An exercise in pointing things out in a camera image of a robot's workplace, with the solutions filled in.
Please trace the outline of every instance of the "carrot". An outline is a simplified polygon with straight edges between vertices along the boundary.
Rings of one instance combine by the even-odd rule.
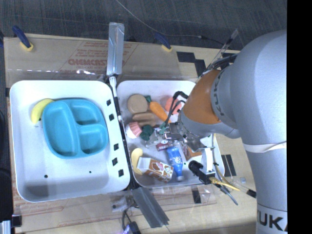
[[[151,101],[150,109],[162,121],[165,121],[167,119],[168,115],[166,114],[165,110],[162,108],[162,106],[158,102]]]

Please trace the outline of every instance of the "black hole in bin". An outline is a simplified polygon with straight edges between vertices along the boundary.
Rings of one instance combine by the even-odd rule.
[[[123,169],[118,171],[118,175],[119,175],[119,177],[123,176]]]
[[[113,163],[113,166],[115,166],[115,165],[118,163],[117,158],[114,158],[114,159],[112,160],[112,163]]]

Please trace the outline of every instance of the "dark floor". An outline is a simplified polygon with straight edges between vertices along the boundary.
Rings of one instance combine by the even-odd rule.
[[[220,48],[231,33],[231,48],[241,50],[254,38],[287,28],[287,0],[0,0],[0,29],[12,37],[12,26],[26,33],[108,38],[110,22],[125,25],[125,40],[152,43],[159,31],[170,44]],[[203,35],[208,39],[199,39]],[[6,115],[3,51],[0,52],[0,110]],[[0,222],[10,209],[7,130],[0,150]]]

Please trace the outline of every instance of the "bottle cap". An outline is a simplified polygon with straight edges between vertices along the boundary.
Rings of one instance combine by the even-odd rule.
[[[178,182],[181,182],[184,180],[184,176],[178,176],[178,177],[176,177],[176,179]]]

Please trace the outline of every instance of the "chocolate milk carton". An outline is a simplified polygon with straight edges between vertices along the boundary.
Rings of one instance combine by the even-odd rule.
[[[172,178],[174,168],[168,164],[152,158],[140,157],[137,168],[150,177],[154,177],[162,182],[168,182]]]

